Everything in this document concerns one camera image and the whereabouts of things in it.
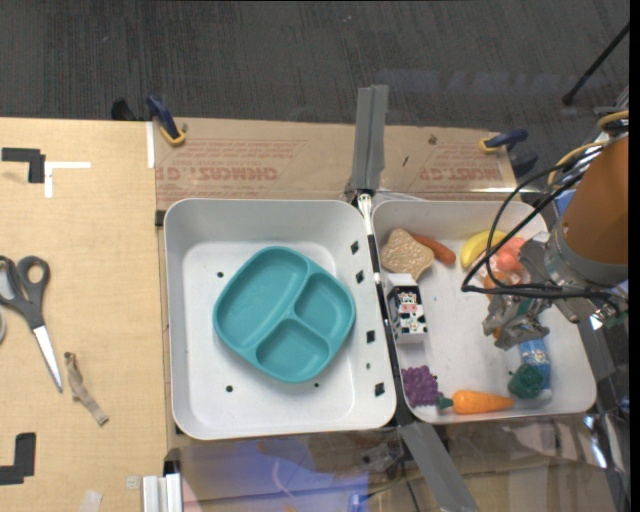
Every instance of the toy banana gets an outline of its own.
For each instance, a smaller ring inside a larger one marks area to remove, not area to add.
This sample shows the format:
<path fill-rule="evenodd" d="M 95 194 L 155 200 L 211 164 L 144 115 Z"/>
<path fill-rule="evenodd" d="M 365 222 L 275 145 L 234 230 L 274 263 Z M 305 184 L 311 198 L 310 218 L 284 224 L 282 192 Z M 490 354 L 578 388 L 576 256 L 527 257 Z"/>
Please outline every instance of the toy banana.
<path fill-rule="evenodd" d="M 462 268 L 467 268 L 487 249 L 487 241 L 489 240 L 489 231 L 485 230 L 480 233 L 476 233 L 469 238 L 460 249 L 460 263 Z M 503 231 L 495 230 L 493 232 L 493 238 L 491 239 L 491 247 L 499 243 L 506 233 Z"/>

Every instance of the purple grapes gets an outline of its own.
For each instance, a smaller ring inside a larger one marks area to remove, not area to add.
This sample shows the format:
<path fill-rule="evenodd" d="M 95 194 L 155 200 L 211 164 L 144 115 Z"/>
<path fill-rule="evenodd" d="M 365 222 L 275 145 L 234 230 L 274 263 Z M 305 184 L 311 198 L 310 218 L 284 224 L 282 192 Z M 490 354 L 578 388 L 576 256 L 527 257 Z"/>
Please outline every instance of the purple grapes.
<path fill-rule="evenodd" d="M 402 373 L 404 394 L 411 407 L 435 405 L 436 398 L 442 396 L 442 393 L 438 392 L 438 381 L 431 375 L 428 366 L 403 368 L 400 372 Z"/>

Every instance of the cardboard sheet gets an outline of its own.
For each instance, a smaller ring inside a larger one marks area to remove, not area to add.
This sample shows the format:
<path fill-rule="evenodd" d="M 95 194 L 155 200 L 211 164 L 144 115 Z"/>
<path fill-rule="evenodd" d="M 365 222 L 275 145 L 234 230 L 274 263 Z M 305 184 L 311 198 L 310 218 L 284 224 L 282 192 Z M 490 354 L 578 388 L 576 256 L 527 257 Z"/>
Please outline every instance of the cardboard sheet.
<path fill-rule="evenodd" d="M 78 510 L 87 490 L 101 512 L 139 510 L 129 475 L 160 474 L 166 455 L 154 173 L 143 123 L 1 119 L 2 147 L 37 148 L 56 169 L 54 196 L 27 182 L 26 163 L 0 162 L 0 254 L 49 262 L 44 318 L 63 380 L 56 390 L 33 333 L 4 308 L 0 344 L 0 465 L 17 434 L 35 432 L 35 474 L 2 487 L 0 510 Z M 108 411 L 102 427 L 72 400 L 64 366 Z"/>
<path fill-rule="evenodd" d="M 355 127 L 177 118 L 182 146 L 155 136 L 158 208 L 188 197 L 339 198 L 348 188 Z M 513 189 L 506 150 L 485 155 L 486 130 L 387 126 L 381 188 L 431 199 L 492 199 Z"/>

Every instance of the orange carrot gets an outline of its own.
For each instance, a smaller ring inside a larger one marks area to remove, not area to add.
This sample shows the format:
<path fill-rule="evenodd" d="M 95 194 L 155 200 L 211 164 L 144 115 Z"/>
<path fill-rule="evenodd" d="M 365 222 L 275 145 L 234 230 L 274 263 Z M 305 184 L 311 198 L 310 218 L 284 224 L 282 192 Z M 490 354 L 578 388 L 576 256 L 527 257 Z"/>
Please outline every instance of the orange carrot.
<path fill-rule="evenodd" d="M 456 253 L 449 249 L 446 245 L 441 244 L 440 242 L 434 240 L 433 238 L 429 238 L 427 236 L 422 235 L 411 235 L 416 242 L 421 243 L 422 245 L 428 247 L 433 251 L 433 255 L 437 260 L 445 263 L 447 265 L 451 265 L 456 261 Z"/>
<path fill-rule="evenodd" d="M 453 410 L 457 414 L 482 414 L 485 412 L 501 411 L 513 407 L 514 400 L 512 398 L 491 393 L 483 393 L 482 391 L 471 391 L 468 389 L 460 389 L 456 391 L 451 399 L 439 397 L 436 401 L 439 409 L 446 409 L 453 406 Z"/>

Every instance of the small box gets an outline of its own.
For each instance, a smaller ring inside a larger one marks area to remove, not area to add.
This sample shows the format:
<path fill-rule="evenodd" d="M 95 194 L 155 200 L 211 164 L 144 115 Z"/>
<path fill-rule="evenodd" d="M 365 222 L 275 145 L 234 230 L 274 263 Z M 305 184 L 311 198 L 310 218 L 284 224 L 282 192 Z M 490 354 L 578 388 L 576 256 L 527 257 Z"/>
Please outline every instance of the small box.
<path fill-rule="evenodd" d="M 420 288 L 411 274 L 389 274 L 389 320 L 396 343 L 421 343 L 428 332 Z"/>

